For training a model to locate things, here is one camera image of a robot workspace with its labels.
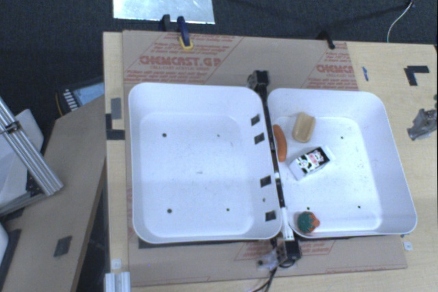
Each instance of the wooden table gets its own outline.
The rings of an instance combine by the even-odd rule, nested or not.
[[[77,290],[105,179],[103,108],[101,97],[56,121],[44,159],[64,188],[4,224],[21,234],[2,291]]]
[[[434,107],[437,93],[437,52],[432,45],[348,42],[350,58],[360,90],[372,92],[384,102],[404,172],[418,216],[417,228],[404,238],[413,250],[406,252],[408,269],[349,274],[275,278],[271,291],[436,291],[438,290],[437,227],[437,133],[412,141],[407,128],[418,110]],[[123,37],[104,34],[105,112],[111,100],[123,95]],[[429,74],[417,74],[410,86],[404,68],[428,66]],[[368,80],[363,74],[367,70]],[[113,120],[113,129],[124,129],[123,118]],[[109,255],[120,259],[112,272],[128,271],[125,145],[107,141],[109,205]],[[132,288],[149,291],[249,291],[262,280],[237,280],[157,287]]]

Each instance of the white cable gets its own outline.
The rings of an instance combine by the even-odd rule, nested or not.
[[[394,27],[394,25],[398,22],[398,20],[400,20],[409,11],[409,9],[412,8],[412,5],[413,5],[413,0],[408,4],[407,8],[404,9],[404,12],[391,24],[388,30],[388,34],[386,36],[387,42],[389,42],[389,35],[391,34],[392,27]]]
[[[409,5],[407,6],[406,9],[404,9],[404,12],[392,23],[392,25],[389,27],[388,30],[388,34],[386,36],[386,41],[389,42],[389,35],[391,34],[391,30],[392,27],[394,27],[394,25],[398,22],[398,20],[400,20],[407,12],[408,10],[412,7],[412,2],[409,3]]]

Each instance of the toy vegetable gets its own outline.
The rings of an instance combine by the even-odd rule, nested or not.
[[[298,216],[298,229],[303,234],[308,234],[314,231],[320,225],[320,221],[313,212],[302,212]]]
[[[274,124],[272,126],[272,129],[274,130],[274,137],[276,140],[277,157],[279,158],[280,162],[284,162],[286,160],[286,154],[287,154],[287,142],[286,142],[285,134],[281,129],[281,127],[277,124]]]

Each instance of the black clamp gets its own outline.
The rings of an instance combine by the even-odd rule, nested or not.
[[[162,19],[158,23],[158,30],[167,32],[170,29],[170,15],[163,15]]]
[[[251,90],[259,93],[262,90],[266,90],[269,85],[269,74],[267,70],[255,70],[246,81],[246,86]]]
[[[333,44],[333,41],[331,39],[330,34],[328,33],[328,31],[321,31],[318,36],[316,37],[316,39],[324,39],[327,41],[328,47],[333,50],[336,49],[336,46]]]

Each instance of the yellow clamp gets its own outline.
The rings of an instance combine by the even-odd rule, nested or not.
[[[179,41],[179,45],[181,45],[181,48],[183,48],[184,50],[189,51],[193,49],[194,45],[191,39],[190,39],[190,45],[188,46],[184,45],[183,37],[179,36],[178,41]]]

